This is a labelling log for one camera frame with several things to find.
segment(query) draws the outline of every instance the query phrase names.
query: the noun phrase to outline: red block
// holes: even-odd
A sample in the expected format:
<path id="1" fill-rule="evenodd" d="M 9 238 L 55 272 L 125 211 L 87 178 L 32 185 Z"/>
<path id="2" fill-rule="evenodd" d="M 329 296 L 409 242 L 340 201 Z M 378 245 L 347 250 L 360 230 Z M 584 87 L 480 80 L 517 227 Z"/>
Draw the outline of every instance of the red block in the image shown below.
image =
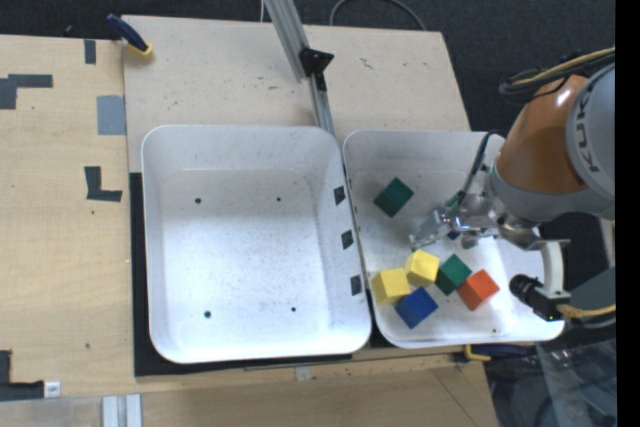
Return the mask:
<path id="1" fill-rule="evenodd" d="M 458 294 L 467 307 L 474 311 L 498 290 L 500 287 L 491 279 L 487 271 L 482 269 L 469 276 L 458 287 Z"/>

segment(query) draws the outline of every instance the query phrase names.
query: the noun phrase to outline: yellow cable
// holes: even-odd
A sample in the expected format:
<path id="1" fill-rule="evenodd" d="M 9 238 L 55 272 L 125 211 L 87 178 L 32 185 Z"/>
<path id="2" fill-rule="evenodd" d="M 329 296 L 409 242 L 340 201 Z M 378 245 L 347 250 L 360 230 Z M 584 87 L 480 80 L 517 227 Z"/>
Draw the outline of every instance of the yellow cable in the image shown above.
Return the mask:
<path id="1" fill-rule="evenodd" d="M 486 354 L 476 354 L 471 349 L 471 344 L 466 344 L 463 349 L 465 357 L 469 361 L 491 361 L 491 356 L 487 356 Z"/>
<path id="2" fill-rule="evenodd" d="M 598 315 L 606 315 L 616 311 L 616 305 L 605 306 L 603 308 L 596 308 L 595 310 L 583 310 L 570 304 L 561 304 L 558 306 L 558 311 L 568 319 L 580 319 L 582 317 L 595 317 Z"/>
<path id="3" fill-rule="evenodd" d="M 530 81 L 543 79 L 559 71 L 566 70 L 567 68 L 571 68 L 572 66 L 577 66 L 578 64 L 583 64 L 583 63 L 592 61 L 594 59 L 598 59 L 599 57 L 602 57 L 604 55 L 610 54 L 611 52 L 615 52 L 615 51 L 616 51 L 616 47 L 611 47 L 611 48 L 605 48 L 604 50 L 598 50 L 597 52 L 592 52 L 591 54 L 581 55 L 580 57 L 576 57 L 575 59 L 571 59 L 570 61 L 564 62 L 562 64 L 554 66 L 553 68 L 549 68 L 548 70 L 540 72 L 534 77 L 530 77 L 528 79 L 516 80 L 513 83 L 525 84 Z"/>

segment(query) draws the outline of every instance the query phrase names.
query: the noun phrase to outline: gray tape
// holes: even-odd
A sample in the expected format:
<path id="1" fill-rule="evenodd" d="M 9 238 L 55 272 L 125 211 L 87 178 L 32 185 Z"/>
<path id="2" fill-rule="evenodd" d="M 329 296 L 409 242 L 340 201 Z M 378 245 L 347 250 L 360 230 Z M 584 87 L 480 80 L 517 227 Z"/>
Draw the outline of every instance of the gray tape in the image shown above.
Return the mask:
<path id="1" fill-rule="evenodd" d="M 124 98 L 117 95 L 99 96 L 98 135 L 126 135 Z"/>
<path id="2" fill-rule="evenodd" d="M 8 78 L 16 87 L 53 87 L 53 75 L 9 74 Z"/>
<path id="3" fill-rule="evenodd" d="M 9 74 L 0 79 L 0 109 L 14 110 L 19 87 L 53 87 L 53 75 Z"/>
<path id="4" fill-rule="evenodd" d="M 9 79 L 0 79 L 0 109 L 15 109 L 16 96 L 16 86 Z"/>
<path id="5" fill-rule="evenodd" d="M 85 64 L 96 64 L 96 42 L 92 39 L 84 40 Z"/>

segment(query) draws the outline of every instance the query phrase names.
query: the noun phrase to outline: wooden board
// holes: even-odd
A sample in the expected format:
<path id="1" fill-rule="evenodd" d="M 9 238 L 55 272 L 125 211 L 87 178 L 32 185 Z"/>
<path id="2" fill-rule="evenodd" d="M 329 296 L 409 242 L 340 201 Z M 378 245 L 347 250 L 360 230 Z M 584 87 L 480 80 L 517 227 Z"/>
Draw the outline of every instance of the wooden board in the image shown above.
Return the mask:
<path id="1" fill-rule="evenodd" d="M 93 398 L 0 403 L 0 418 L 23 427 L 85 427 L 100 424 L 100 406 Z M 143 424 L 153 427 L 498 426 L 479 363 L 268 387 L 148 393 L 142 408 Z"/>
<path id="2" fill-rule="evenodd" d="M 124 54 L 129 166 L 164 124 L 313 125 L 308 81 L 298 83 L 270 23 L 125 16 L 153 45 Z M 469 130 L 442 34 L 305 26 L 335 55 L 325 71 L 336 138 L 360 129 Z"/>

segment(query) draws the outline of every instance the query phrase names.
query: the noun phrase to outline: toy block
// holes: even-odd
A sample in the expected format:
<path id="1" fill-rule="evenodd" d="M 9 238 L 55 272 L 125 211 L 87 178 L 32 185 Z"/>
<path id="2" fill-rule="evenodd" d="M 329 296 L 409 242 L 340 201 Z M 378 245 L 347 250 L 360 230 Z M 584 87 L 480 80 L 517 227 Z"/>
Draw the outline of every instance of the toy block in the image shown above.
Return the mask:
<path id="1" fill-rule="evenodd" d="M 482 269 L 469 276 L 458 287 L 458 294 L 460 294 L 467 307 L 474 311 L 498 290 L 500 290 L 500 287 L 489 276 L 489 273 Z"/>
<path id="2" fill-rule="evenodd" d="M 423 287 L 418 287 L 403 297 L 395 308 L 407 326 L 413 329 L 438 309 L 438 303 Z"/>
<path id="3" fill-rule="evenodd" d="M 452 254 L 438 270 L 436 286 L 444 295 L 451 295 L 464 281 L 471 276 L 472 271 L 460 260 L 458 255 Z"/>
<path id="4" fill-rule="evenodd" d="M 411 285 L 426 288 L 436 280 L 439 265 L 440 258 L 417 249 L 407 258 L 404 270 Z"/>
<path id="5" fill-rule="evenodd" d="M 371 289 L 378 304 L 395 303 L 411 293 L 404 269 L 385 269 L 371 280 Z"/>
<path id="6" fill-rule="evenodd" d="M 389 217 L 396 215 L 400 209 L 406 205 L 413 196 L 413 191 L 409 189 L 398 178 L 391 180 L 391 183 L 376 196 L 373 202 L 382 209 Z"/>

